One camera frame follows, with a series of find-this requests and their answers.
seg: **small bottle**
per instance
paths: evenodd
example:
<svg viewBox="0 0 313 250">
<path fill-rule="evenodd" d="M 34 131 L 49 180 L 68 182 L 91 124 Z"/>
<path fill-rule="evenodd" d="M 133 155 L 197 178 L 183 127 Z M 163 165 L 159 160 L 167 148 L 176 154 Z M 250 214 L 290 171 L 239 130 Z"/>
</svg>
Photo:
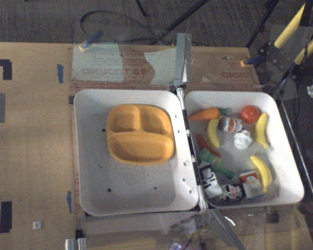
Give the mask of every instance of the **small bottle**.
<svg viewBox="0 0 313 250">
<path fill-rule="evenodd" d="M 242 120 L 223 116 L 219 122 L 219 129 L 228 132 L 241 132 L 243 130 Z"/>
<path fill-rule="evenodd" d="M 218 156 L 215 156 L 206 148 L 199 153 L 198 159 L 210 163 L 214 172 L 223 173 L 230 180 L 235 176 L 234 172 L 225 168 L 224 162 Z"/>
</svg>

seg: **orange divided plate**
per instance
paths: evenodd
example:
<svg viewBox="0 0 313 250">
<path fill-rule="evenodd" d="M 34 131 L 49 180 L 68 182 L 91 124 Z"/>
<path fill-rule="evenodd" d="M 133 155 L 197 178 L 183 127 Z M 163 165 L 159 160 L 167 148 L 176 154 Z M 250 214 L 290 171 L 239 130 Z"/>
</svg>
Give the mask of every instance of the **orange divided plate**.
<svg viewBox="0 0 313 250">
<path fill-rule="evenodd" d="M 150 105 L 119 105 L 109 113 L 107 144 L 118 161 L 132 165 L 157 165 L 174 154 L 169 115 Z"/>
</svg>

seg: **yellow banana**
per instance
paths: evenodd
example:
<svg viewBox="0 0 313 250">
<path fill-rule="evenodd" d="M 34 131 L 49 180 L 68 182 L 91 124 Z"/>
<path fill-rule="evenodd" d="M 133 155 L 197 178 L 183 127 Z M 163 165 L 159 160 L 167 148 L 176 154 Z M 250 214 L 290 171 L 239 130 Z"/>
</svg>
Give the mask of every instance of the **yellow banana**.
<svg viewBox="0 0 313 250">
<path fill-rule="evenodd" d="M 268 186 L 272 182 L 272 176 L 270 169 L 268 168 L 267 164 L 258 156 L 252 155 L 250 157 L 251 162 L 255 165 L 256 169 L 261 175 L 261 181 L 262 181 L 262 191 L 266 193 L 268 191 Z"/>
<path fill-rule="evenodd" d="M 216 119 L 211 119 L 208 123 L 207 134 L 209 143 L 212 144 L 215 148 L 220 147 L 219 138 L 217 135 L 217 127 L 219 125 L 221 116 Z"/>
<path fill-rule="evenodd" d="M 268 114 L 262 113 L 255 125 L 255 139 L 256 142 L 263 145 L 264 149 L 267 149 L 268 143 L 266 138 L 266 126 L 268 121 Z"/>
</svg>

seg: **white tray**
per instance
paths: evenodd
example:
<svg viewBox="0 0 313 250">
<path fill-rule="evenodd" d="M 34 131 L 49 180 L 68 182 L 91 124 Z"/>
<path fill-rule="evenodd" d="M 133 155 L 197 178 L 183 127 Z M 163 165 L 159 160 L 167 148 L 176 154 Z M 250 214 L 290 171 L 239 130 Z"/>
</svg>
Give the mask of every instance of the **white tray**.
<svg viewBox="0 0 313 250">
<path fill-rule="evenodd" d="M 108 152 L 107 116 L 114 106 L 148 104 L 168 112 L 175 154 L 164 164 L 134 166 Z M 80 201 L 93 216 L 186 211 L 198 203 L 182 109 L 167 91 L 83 90 L 74 100 L 79 157 Z"/>
<path fill-rule="evenodd" d="M 258 92 L 209 92 L 193 91 L 185 97 L 188 116 L 199 110 L 218 107 L 228 108 L 228 114 L 240 117 L 240 111 L 247 105 L 255 105 L 263 112 L 268 113 L 268 124 L 266 128 L 267 139 L 270 143 L 268 149 L 255 142 L 254 126 L 245 125 L 249 130 L 253 143 L 246 150 L 238 150 L 234 146 L 234 133 L 218 130 L 221 147 L 218 151 L 222 155 L 226 167 L 236 173 L 230 181 L 224 175 L 218 173 L 220 184 L 239 183 L 238 175 L 244 171 L 255 169 L 251 163 L 250 155 L 257 154 L 262 157 L 273 175 L 273 183 L 268 188 L 268 192 L 261 197 L 254 199 L 244 199 L 240 203 L 229 203 L 218 206 L 220 208 L 268 206 L 298 203 L 303 199 L 304 187 L 288 142 L 283 122 L 278 111 L 275 100 L 265 93 Z M 194 141 L 196 155 L 199 153 L 196 142 L 196 134 L 206 134 L 207 121 L 190 121 L 190 131 Z"/>
<path fill-rule="evenodd" d="M 133 166 L 117 162 L 107 150 L 106 123 L 111 109 L 120 104 L 159 106 L 168 112 L 175 137 L 175 154 L 164 164 Z M 237 175 L 254 169 L 251 154 L 263 157 L 273 174 L 273 183 L 264 196 L 215 207 L 239 208 L 293 204 L 301 201 L 304 188 L 275 101 L 265 93 L 190 92 L 185 97 L 187 114 L 209 107 L 231 108 L 239 115 L 246 105 L 256 105 L 269 115 L 268 150 L 254 143 L 239 151 L 233 134 L 218 132 L 219 151 L 236 176 L 232 181 L 218 174 L 220 184 L 238 183 Z M 74 101 L 79 157 L 80 201 L 93 216 L 133 213 L 187 211 L 199 199 L 194 168 L 188 146 L 179 99 L 168 91 L 83 90 Z M 189 122 L 198 154 L 197 133 L 206 133 L 207 121 Z"/>
</svg>

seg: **red tomato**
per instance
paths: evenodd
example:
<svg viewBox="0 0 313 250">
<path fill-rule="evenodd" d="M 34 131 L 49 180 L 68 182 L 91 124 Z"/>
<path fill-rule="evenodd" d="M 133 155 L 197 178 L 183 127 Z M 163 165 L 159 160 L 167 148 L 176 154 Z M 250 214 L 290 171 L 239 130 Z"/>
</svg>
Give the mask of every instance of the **red tomato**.
<svg viewBox="0 0 313 250">
<path fill-rule="evenodd" d="M 247 124 L 255 123 L 260 117 L 260 111 L 256 106 L 246 106 L 241 110 L 241 119 Z"/>
</svg>

